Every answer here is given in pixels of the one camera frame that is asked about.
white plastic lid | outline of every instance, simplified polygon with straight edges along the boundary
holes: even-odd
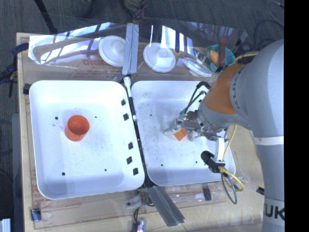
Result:
[[[161,43],[148,44],[143,52],[146,64],[156,72],[170,72],[176,64],[173,52],[167,47],[161,47]]]
[[[101,58],[116,67],[122,67],[124,63],[126,41],[119,36],[106,36],[99,45],[98,52]]]
[[[194,76],[201,75],[204,77],[211,77],[212,73],[207,67],[197,64],[192,58],[183,58],[183,63],[190,69],[190,73]]]

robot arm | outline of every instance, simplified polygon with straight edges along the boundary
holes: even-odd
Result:
[[[199,125],[197,131],[209,140],[234,124],[251,131],[265,185],[263,232],[285,231],[283,51],[284,42],[279,40],[265,47],[249,64],[227,67],[199,109],[189,112],[182,124],[191,131],[192,123]]]

cable connector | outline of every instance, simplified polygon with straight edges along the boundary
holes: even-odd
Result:
[[[206,165],[208,165],[209,169],[214,173],[220,173],[219,166],[224,167],[225,162],[224,161],[215,162],[212,159],[213,157],[214,157],[214,155],[207,150],[203,151],[202,154],[201,154],[202,160],[204,161],[204,163]]]

white tray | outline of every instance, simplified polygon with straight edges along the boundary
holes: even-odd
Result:
[[[147,172],[157,185],[185,185],[221,180],[221,175],[213,173],[201,159],[204,150],[215,154],[218,146],[215,141],[205,137],[194,142],[187,137],[178,141],[174,135],[165,136],[163,133],[188,105],[197,84],[196,81],[139,81],[132,87]],[[205,87],[201,87],[199,91],[201,90],[207,91]],[[199,103],[195,102],[189,110],[194,111],[198,105]],[[225,167],[235,173],[230,149],[225,161]]]
[[[64,199],[133,190],[143,184],[145,175],[122,85],[39,81],[31,86],[29,95],[42,195]],[[76,114],[90,123],[89,132],[79,142],[70,141],[64,133],[68,119]]]

red cup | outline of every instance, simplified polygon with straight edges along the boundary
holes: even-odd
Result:
[[[89,122],[85,117],[74,115],[69,118],[64,133],[71,141],[80,141],[85,137],[89,128]]]

